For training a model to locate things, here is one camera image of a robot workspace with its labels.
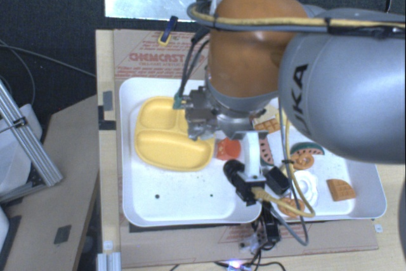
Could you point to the white plastic tray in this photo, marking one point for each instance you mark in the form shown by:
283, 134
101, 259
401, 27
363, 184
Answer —
364, 193
184, 193

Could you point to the white fried egg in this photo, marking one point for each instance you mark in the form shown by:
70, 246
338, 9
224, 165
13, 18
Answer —
307, 185

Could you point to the orange waffle quarter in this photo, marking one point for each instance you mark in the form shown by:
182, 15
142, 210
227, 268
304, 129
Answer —
341, 191

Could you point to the red tomato slice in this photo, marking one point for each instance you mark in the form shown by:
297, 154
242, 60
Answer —
229, 149

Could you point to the yellow divided plate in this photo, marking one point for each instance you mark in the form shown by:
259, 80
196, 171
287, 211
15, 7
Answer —
171, 149

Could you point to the red watermelon slice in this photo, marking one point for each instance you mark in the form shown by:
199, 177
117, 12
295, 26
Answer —
267, 152

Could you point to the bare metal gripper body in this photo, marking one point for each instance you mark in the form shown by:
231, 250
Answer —
203, 108

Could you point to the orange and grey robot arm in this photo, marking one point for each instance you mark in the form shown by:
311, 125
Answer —
333, 79

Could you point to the green-rind watermelon slice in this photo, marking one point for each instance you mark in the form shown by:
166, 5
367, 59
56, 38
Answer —
306, 147

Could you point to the brown cardboard board, red print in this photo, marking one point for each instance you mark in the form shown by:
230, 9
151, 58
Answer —
149, 57

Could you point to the cream bread slice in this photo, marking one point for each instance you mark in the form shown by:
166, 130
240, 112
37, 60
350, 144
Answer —
270, 113

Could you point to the orange pretzel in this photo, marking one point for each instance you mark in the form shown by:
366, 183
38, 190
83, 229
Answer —
304, 162
287, 204

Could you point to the black cylinder on white bracket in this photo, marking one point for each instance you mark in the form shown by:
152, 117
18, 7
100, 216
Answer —
252, 162

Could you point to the black rectangular block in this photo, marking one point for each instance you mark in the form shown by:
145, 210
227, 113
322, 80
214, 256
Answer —
277, 180

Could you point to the orange square waffle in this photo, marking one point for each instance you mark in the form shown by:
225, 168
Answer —
268, 126

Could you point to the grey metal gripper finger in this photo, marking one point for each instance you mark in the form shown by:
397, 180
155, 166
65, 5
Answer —
196, 132
210, 134

